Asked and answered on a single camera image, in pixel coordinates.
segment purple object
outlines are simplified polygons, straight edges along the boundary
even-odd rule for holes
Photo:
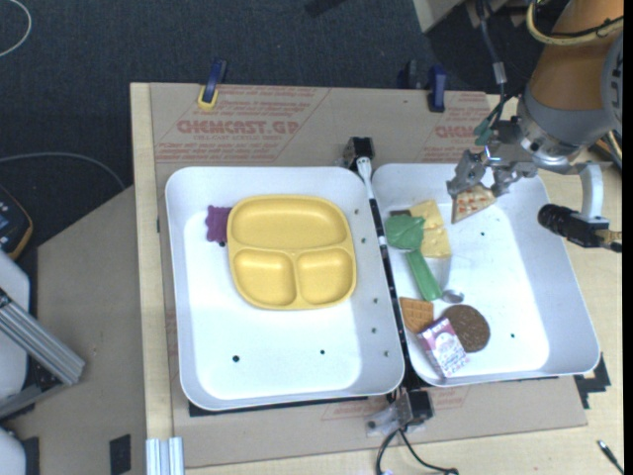
[[[230,208],[217,208],[209,206],[209,215],[205,219],[207,224],[207,240],[226,242],[226,226],[228,225],[228,213]]]

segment cardboard sheet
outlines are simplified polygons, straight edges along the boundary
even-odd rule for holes
[[[164,187],[191,165],[338,164],[351,137],[371,137],[374,168],[384,163],[456,163],[473,146],[473,128],[496,102],[479,92],[447,92],[446,111],[431,113],[421,90],[221,86],[209,113],[196,84],[151,84],[165,315],[174,434],[186,466],[282,458],[375,447],[365,418],[384,397],[191,417],[180,382]],[[572,377],[431,388],[436,416],[415,442],[571,428],[587,423]]]
[[[135,214],[129,188],[38,248],[38,319],[86,362],[77,385],[8,424],[39,439],[43,474],[111,473],[117,439],[145,473]]]

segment cheese slice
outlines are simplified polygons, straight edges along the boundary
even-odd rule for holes
[[[444,219],[433,199],[421,202],[408,209],[412,217],[424,218],[424,235],[420,251],[425,257],[443,258],[451,256],[451,245]]]
[[[412,217],[424,218],[423,228],[425,234],[429,229],[437,229],[438,227],[444,226],[444,220],[439,212],[437,203],[432,199],[416,204],[412,208],[409,208],[408,211]]]
[[[497,197],[490,188],[481,183],[457,194],[453,199],[453,214],[451,222],[457,224],[465,218],[485,210],[497,201]]]
[[[451,245],[448,242],[448,232],[446,228],[424,229],[424,238],[422,239],[420,251],[425,257],[450,257],[452,252]]]

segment white cable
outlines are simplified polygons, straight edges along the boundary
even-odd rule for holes
[[[27,26],[27,30],[24,32],[24,35],[22,36],[22,38],[19,41],[17,41],[15,44],[13,44],[11,47],[9,47],[8,49],[1,51],[0,57],[5,56],[9,54],[11,51],[14,51],[17,48],[19,48],[27,39],[27,37],[31,34],[31,26],[33,25],[33,20],[31,19],[31,13],[29,12],[29,9],[27,9],[26,5],[24,5],[22,2],[18,2],[17,0],[6,0],[6,1],[17,5],[18,7],[20,7],[20,9],[22,9],[25,12],[25,14],[27,15],[27,20],[29,21],[29,25]]]

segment white tray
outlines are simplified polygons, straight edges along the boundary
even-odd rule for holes
[[[207,241],[209,205],[300,194],[345,214],[356,287],[317,310],[255,308],[238,294],[227,247]],[[341,167],[187,167],[165,191],[182,388],[212,411],[384,395],[405,364],[374,223],[360,178]]]
[[[450,164],[387,164],[375,172],[375,195],[385,221],[393,211],[434,199],[448,230],[453,256],[428,259],[446,289],[464,294],[491,327],[491,339],[451,377],[431,367],[414,335],[406,330],[415,372],[435,386],[454,386],[586,373],[597,365],[599,348],[563,239],[537,222],[548,197],[540,178],[514,183],[511,192],[481,213],[451,225],[446,181]],[[484,183],[490,184],[491,177]],[[389,248],[400,297],[419,297],[405,254]],[[450,306],[434,301],[435,317]]]

